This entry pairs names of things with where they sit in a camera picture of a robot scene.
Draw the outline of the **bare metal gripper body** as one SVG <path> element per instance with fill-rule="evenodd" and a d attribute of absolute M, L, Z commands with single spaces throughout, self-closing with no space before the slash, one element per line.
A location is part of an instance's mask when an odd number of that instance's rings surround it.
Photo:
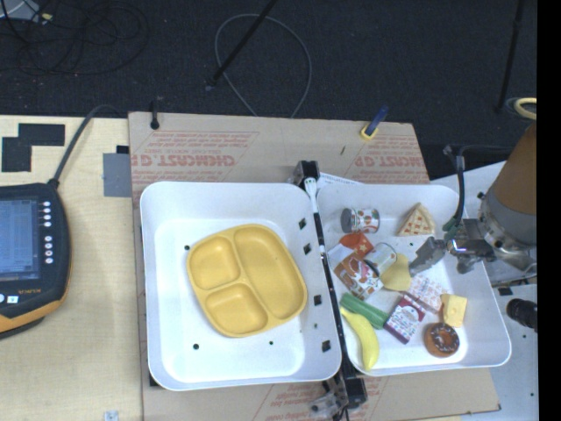
<path fill-rule="evenodd" d="M 518 211 L 482 210 L 476 218 L 455 213 L 446 223 L 446 246 L 454 256 L 478 255 L 507 263 L 527 274 L 536 271 L 536 216 Z"/>

